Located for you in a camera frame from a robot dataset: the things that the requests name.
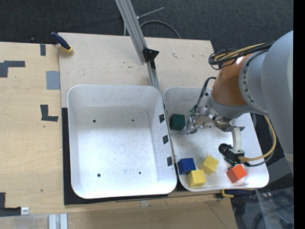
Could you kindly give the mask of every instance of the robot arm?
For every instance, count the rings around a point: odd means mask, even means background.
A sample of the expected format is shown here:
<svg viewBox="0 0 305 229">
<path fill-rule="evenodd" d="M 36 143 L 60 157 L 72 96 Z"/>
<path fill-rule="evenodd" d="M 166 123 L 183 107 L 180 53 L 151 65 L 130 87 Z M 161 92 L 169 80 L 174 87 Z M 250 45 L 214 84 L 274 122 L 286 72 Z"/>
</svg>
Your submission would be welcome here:
<svg viewBox="0 0 305 229">
<path fill-rule="evenodd" d="M 215 57 L 221 70 L 206 106 L 200 107 L 200 98 L 195 105 L 186 132 L 211 124 L 231 132 L 236 127 L 230 121 L 244 113 L 268 116 L 293 173 L 293 31 L 245 51 L 250 53 Z"/>
</svg>

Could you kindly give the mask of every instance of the wooden table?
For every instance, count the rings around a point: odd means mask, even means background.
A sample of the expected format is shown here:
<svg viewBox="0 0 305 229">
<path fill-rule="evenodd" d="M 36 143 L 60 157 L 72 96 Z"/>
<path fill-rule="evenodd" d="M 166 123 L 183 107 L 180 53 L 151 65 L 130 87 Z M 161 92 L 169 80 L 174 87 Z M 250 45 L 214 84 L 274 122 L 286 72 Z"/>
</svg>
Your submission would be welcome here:
<svg viewBox="0 0 305 229">
<path fill-rule="evenodd" d="M 25 61 L 25 67 L 8 67 L 8 76 L 0 77 L 0 192 L 6 192 L 5 207 L 29 207 L 35 216 L 69 213 L 69 223 L 84 227 L 90 223 L 88 218 L 105 210 L 124 215 L 126 221 L 134 213 L 152 221 L 150 210 L 172 213 L 173 225 L 178 225 L 178 215 L 189 216 L 193 208 L 202 212 L 197 223 L 205 221 L 215 228 L 213 224 L 219 222 L 236 228 L 230 200 L 216 199 L 220 191 L 174 191 L 167 198 L 64 205 L 61 108 L 67 106 L 67 91 L 78 84 L 150 83 L 129 37 L 60 35 L 73 46 L 72 53 L 45 45 L 43 55 L 40 44 L 0 42 L 0 63 Z M 146 38 L 146 42 L 160 51 L 155 62 L 161 93 L 173 86 L 202 87 L 207 77 L 216 76 L 207 63 L 213 52 L 210 41 Z M 47 89 L 46 72 L 50 71 L 60 72 L 60 90 Z M 41 120 L 42 104 L 48 105 L 48 115 L 58 116 L 57 121 Z"/>
</svg>

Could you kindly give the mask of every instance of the black floor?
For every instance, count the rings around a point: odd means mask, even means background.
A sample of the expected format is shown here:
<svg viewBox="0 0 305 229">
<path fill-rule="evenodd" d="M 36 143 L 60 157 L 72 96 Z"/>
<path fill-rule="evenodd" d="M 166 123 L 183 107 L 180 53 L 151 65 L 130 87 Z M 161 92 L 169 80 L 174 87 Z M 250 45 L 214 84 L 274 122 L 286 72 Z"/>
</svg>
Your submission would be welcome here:
<svg viewBox="0 0 305 229">
<path fill-rule="evenodd" d="M 140 23 L 165 22 L 183 39 L 210 40 L 215 51 L 275 41 L 294 29 L 294 0 L 131 1 L 138 16 L 164 7 L 141 17 Z M 0 0 L 0 42 L 54 43 L 52 31 L 123 35 L 124 24 L 114 0 Z M 148 37 L 177 38 L 173 30 L 159 23 L 147 24 L 142 31 Z M 255 122 L 259 142 L 266 151 L 271 145 L 266 122 L 258 115 Z M 267 165 L 282 158 L 279 146 Z M 293 177 L 288 174 L 260 193 L 293 188 Z M 232 201 L 246 211 L 251 199 L 252 195 Z M 251 228 L 242 225 L 240 210 L 235 211 L 239 211 L 236 218 L 240 228 Z"/>
</svg>

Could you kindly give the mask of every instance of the black connector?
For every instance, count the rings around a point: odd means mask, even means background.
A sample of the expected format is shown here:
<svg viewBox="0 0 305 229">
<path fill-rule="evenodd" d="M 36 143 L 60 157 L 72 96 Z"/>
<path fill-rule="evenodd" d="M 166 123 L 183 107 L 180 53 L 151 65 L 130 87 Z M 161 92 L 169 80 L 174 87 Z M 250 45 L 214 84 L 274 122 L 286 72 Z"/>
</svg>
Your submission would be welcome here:
<svg viewBox="0 0 305 229">
<path fill-rule="evenodd" d="M 241 161 L 238 157 L 244 156 L 243 150 L 234 151 L 231 145 L 222 143 L 218 147 L 218 151 L 224 156 L 224 159 L 232 166 L 240 164 Z"/>
</svg>

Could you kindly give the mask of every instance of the orange cube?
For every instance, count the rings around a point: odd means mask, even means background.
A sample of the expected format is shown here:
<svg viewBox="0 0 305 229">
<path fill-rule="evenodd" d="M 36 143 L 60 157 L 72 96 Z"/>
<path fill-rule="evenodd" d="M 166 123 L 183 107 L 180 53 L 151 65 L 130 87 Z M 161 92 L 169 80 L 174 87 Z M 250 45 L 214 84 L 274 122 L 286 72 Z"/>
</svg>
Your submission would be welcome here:
<svg viewBox="0 0 305 229">
<path fill-rule="evenodd" d="M 240 180 L 241 178 L 247 175 L 247 172 L 245 171 L 244 167 L 241 164 L 232 167 L 226 173 L 229 179 L 232 181 L 232 183 L 235 183 L 236 181 Z"/>
</svg>

